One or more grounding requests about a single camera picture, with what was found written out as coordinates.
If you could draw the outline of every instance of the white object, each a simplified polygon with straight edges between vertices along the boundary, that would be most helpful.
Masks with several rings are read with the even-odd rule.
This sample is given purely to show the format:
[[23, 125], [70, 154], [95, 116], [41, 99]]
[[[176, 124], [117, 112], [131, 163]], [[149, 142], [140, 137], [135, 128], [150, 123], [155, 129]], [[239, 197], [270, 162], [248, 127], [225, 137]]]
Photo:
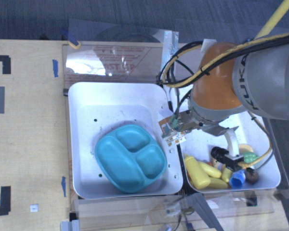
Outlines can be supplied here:
[[216, 39], [207, 39], [207, 38], [205, 38], [205, 39], [203, 40], [203, 42], [202, 42], [200, 52], [201, 52], [201, 53], [205, 53], [208, 48], [210, 48], [211, 46], [213, 46], [213, 45], [216, 44], [216, 43], [217, 43], [217, 40], [216, 40]]
[[226, 133], [224, 133], [224, 136], [226, 137], [227, 143], [228, 143], [228, 151], [229, 155], [235, 157], [236, 155], [239, 155], [239, 145], [237, 143], [236, 139], [236, 133], [233, 128], [227, 130]]
[[38, 212], [38, 211], [39, 211], [39, 205], [38, 204], [30, 205], [30, 212]]
[[[68, 92], [73, 185], [84, 199], [175, 194], [183, 185], [176, 145], [162, 139], [159, 110], [168, 108], [165, 91], [155, 84], [79, 82]], [[126, 124], [144, 128], [163, 149], [167, 168], [154, 183], [134, 194], [116, 189], [100, 169], [96, 143]]]

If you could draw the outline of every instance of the black cable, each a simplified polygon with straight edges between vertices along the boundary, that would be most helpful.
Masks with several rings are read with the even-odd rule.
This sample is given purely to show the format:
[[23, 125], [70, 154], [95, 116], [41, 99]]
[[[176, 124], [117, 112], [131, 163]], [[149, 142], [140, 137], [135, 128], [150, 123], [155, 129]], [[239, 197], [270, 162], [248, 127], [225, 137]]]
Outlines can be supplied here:
[[179, 219], [178, 219], [178, 224], [177, 224], [177, 226], [175, 227], [175, 229], [173, 231], [176, 231], [179, 228], [180, 223], [181, 223], [181, 219], [182, 219], [182, 215], [180, 214], [179, 215]]
[[192, 89], [189, 90], [189, 91], [182, 97], [181, 101], [179, 102], [179, 104], [178, 104], [178, 106], [177, 106], [177, 109], [175, 110], [175, 113], [176, 113], [176, 114], [179, 115], [180, 107], [181, 107], [181, 105], [183, 104], [183, 102], [185, 101], [185, 99], [187, 99], [187, 98], [189, 97], [191, 91], [192, 91]]
[[[173, 79], [173, 81], [175, 81], [174, 65], [171, 66], [170, 74], [171, 74], [171, 78]], [[176, 94], [176, 96], [177, 96], [177, 107], [179, 107], [179, 104], [180, 104], [180, 95], [179, 95], [179, 90], [178, 90], [177, 88], [175, 89], [175, 94]], [[176, 118], [178, 118], [178, 116], [179, 116], [179, 109], [176, 109], [176, 111], [175, 111], [175, 116], [176, 116]]]
[[187, 220], [186, 214], [184, 215], [184, 217], [187, 231], [195, 231], [193, 225]]
[[181, 61], [179, 61], [178, 59], [175, 60], [178, 64], [180, 64], [182, 67], [184, 67], [191, 75], [194, 75], [194, 72], [188, 67], [186, 66], [184, 63], [182, 63]]
[[182, 53], [185, 50], [188, 50], [192, 47], [195, 47], [197, 45], [202, 45], [203, 41], [194, 41], [191, 43], [188, 43], [186, 45], [184, 45], [183, 47], [181, 47], [179, 50], [177, 50], [177, 52], [165, 63], [165, 65], [163, 66], [162, 70], [158, 73], [158, 75], [156, 76], [156, 82], [158, 84], [162, 84], [162, 81], [160, 80], [160, 77], [162, 76], [166, 66], [168, 65], [168, 63], [174, 58], [174, 57], [178, 57], [178, 54]]
[[166, 80], [167, 80], [168, 82], [169, 82], [169, 81], [171, 82], [170, 73], [171, 73], [171, 71], [168, 71], [168, 72], [166, 73]]

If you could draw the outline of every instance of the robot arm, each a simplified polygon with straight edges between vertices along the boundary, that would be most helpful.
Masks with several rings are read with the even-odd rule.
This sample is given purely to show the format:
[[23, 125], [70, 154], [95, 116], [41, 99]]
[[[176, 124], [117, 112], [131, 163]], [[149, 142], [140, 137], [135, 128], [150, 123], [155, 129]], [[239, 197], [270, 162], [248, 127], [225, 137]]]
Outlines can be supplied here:
[[[164, 71], [173, 67], [171, 60], [168, 65], [172, 66]], [[173, 88], [193, 84], [186, 96], [188, 110], [175, 112], [170, 119], [169, 127], [175, 131], [201, 129], [227, 138], [236, 128], [223, 128], [219, 123], [244, 111], [289, 120], [289, 34], [260, 38], [246, 45], [217, 43], [206, 51], [194, 76], [182, 81], [163, 79], [162, 84]], [[227, 164], [236, 171], [243, 159], [235, 157], [237, 144], [227, 141], [231, 148]]]

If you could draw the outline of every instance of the wooden table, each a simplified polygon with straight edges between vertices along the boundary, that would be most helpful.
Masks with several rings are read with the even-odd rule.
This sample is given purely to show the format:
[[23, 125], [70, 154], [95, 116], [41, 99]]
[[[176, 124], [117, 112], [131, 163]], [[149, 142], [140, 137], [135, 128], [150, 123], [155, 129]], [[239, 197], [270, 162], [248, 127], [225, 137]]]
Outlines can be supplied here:
[[[11, 187], [11, 211], [0, 216], [0, 230], [60, 230], [71, 208], [63, 96], [66, 41], [0, 40], [0, 55], [11, 58], [11, 74], [2, 74], [5, 110], [0, 114], [0, 188]], [[53, 60], [58, 61], [58, 77]], [[61, 185], [66, 179], [66, 196]], [[31, 212], [30, 205], [38, 204]], [[274, 212], [219, 218], [225, 230], [289, 230], [282, 203]], [[202, 220], [197, 230], [208, 229]], [[160, 225], [116, 230], [158, 230]], [[182, 223], [178, 230], [184, 230]]]

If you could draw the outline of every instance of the blue plate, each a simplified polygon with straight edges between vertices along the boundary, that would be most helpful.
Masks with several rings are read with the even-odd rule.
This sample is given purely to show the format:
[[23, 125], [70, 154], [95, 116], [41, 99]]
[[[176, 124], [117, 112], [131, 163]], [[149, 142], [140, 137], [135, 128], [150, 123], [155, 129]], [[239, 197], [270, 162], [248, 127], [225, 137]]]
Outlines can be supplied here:
[[125, 125], [102, 137], [95, 158], [112, 184], [136, 193], [160, 177], [167, 165], [163, 150], [142, 127]]

